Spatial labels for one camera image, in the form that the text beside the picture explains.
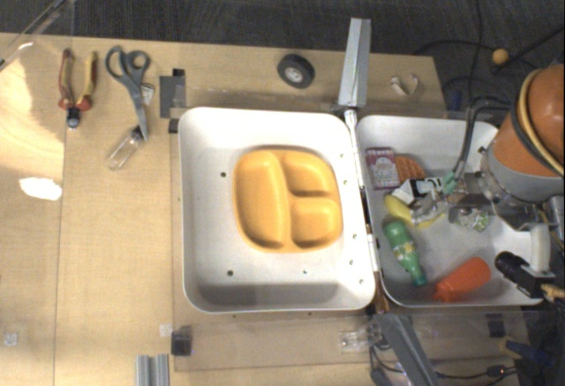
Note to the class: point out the green bottle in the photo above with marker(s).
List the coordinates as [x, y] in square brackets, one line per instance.
[402, 249]

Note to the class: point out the black and white carton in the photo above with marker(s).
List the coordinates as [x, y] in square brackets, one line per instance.
[412, 189]

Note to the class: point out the black cylinder on white bracket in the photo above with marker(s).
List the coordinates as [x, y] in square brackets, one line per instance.
[516, 269]

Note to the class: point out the green and white packet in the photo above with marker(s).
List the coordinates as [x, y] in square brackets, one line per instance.
[476, 220]

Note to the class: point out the black tape roll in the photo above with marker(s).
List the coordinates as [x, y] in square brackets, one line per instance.
[296, 70]

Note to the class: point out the clear plastic bottle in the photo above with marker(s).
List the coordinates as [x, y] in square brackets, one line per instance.
[121, 151]

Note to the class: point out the purple carton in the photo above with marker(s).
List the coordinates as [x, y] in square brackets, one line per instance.
[381, 170]

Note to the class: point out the orange bottle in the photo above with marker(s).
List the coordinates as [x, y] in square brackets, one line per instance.
[463, 280]

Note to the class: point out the grey scissors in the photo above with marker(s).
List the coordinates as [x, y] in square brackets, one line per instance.
[132, 79]

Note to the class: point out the orange divided plate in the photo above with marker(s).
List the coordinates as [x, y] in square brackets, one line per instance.
[265, 199]

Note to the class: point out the orange ball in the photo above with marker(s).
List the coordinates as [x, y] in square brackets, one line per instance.
[500, 55]

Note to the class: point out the red and yellow pliers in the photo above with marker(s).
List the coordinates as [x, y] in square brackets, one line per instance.
[84, 97]

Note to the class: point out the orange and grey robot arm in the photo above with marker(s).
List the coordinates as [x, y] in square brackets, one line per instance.
[540, 128]

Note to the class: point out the orange biscuit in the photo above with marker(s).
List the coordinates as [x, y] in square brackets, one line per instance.
[410, 168]

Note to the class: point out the yellow banana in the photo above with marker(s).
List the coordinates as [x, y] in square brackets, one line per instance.
[397, 208]

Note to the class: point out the white plastic tray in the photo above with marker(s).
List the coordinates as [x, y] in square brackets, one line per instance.
[207, 207]
[446, 137]

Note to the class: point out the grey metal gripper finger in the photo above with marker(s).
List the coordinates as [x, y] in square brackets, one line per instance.
[424, 212]
[437, 197]

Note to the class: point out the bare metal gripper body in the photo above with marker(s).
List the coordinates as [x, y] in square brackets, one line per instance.
[472, 203]

